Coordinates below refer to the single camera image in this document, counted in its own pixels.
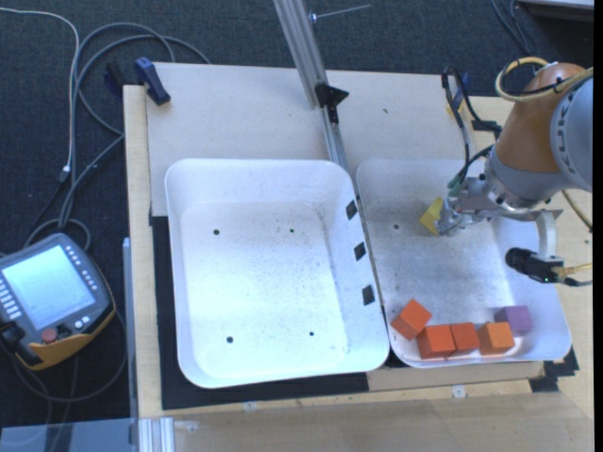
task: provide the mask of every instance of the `purple block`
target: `purple block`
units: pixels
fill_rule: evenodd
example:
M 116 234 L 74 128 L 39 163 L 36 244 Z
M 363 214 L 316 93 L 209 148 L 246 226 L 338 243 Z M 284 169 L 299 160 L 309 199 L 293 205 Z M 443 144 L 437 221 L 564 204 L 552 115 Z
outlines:
M 495 321 L 507 321 L 513 334 L 527 333 L 532 329 L 531 315 L 527 306 L 505 306 L 494 315 Z

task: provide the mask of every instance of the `block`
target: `block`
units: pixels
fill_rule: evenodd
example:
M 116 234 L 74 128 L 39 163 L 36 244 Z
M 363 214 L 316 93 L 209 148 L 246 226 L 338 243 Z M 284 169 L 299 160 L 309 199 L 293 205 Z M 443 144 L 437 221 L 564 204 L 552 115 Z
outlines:
M 444 200 L 442 198 L 435 198 L 435 201 L 432 202 L 432 205 L 427 208 L 427 211 L 423 213 L 418 220 L 423 226 L 425 226 L 430 233 L 439 236 L 439 233 L 435 229 L 435 221 L 440 218 L 440 212 L 442 211 L 442 206 L 444 205 Z
M 456 351 L 450 325 L 431 325 L 416 337 L 422 359 L 445 358 Z
M 499 355 L 513 348 L 515 339 L 511 326 L 507 321 L 486 323 L 478 328 L 480 353 L 482 355 Z
M 475 324 L 471 322 L 453 323 L 450 325 L 454 346 L 456 346 L 455 355 L 471 353 L 480 347 L 480 338 Z
M 531 314 L 525 305 L 505 306 L 494 315 L 495 321 L 506 321 L 513 335 L 523 335 L 532 329 Z
M 413 340 L 427 325 L 432 313 L 415 299 L 411 299 L 390 323 L 407 340 Z

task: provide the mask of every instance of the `blue clamp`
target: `blue clamp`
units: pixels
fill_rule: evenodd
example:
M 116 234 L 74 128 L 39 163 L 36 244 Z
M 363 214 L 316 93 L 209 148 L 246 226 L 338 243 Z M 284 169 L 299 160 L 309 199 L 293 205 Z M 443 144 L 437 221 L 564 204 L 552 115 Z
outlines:
M 147 94 L 153 99 L 153 102 L 157 105 L 163 105 L 170 101 L 171 97 L 169 93 L 163 89 L 155 65 L 153 65 L 151 60 L 146 56 L 138 58 L 134 65 L 134 69 L 139 76 L 140 82 L 149 86 Z

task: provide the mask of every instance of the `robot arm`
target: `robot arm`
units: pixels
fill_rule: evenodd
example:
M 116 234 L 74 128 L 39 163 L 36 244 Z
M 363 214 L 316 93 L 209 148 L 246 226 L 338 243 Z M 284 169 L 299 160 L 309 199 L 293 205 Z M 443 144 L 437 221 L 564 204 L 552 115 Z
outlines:
M 519 65 L 543 65 L 519 96 L 507 94 L 500 82 Z M 562 260 L 555 256 L 555 222 L 560 211 L 535 210 L 557 192 L 580 188 L 593 192 L 593 69 L 566 63 L 548 64 L 527 58 L 513 62 L 497 79 L 501 97 L 515 101 L 479 177 L 459 172 L 435 221 L 440 235 L 453 235 L 484 219 L 534 221 L 540 235 L 538 252 L 509 250 L 507 264 L 533 279 L 554 283 Z

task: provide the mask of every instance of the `empty white tray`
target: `empty white tray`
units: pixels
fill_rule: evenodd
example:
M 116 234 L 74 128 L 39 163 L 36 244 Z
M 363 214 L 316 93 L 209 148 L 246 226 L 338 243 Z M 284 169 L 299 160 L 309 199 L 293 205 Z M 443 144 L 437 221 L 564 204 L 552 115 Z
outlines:
M 462 161 L 446 159 L 370 160 L 357 172 L 360 201 L 383 306 L 390 323 L 410 299 L 431 313 L 428 325 L 494 321 L 503 306 L 526 305 L 533 329 L 515 337 L 504 354 L 478 351 L 446 359 L 421 359 L 416 340 L 389 327 L 392 350 L 405 363 L 433 367 L 468 363 L 554 361 L 571 346 L 570 331 L 553 284 L 543 284 L 505 264 L 509 248 L 538 251 L 533 222 L 498 218 L 454 236 L 436 236 L 419 219 L 433 200 L 447 196 L 447 182 Z M 480 162 L 472 167 L 480 171 Z
M 178 362 L 205 388 L 362 372 L 389 352 L 350 176 L 184 159 L 166 174 Z

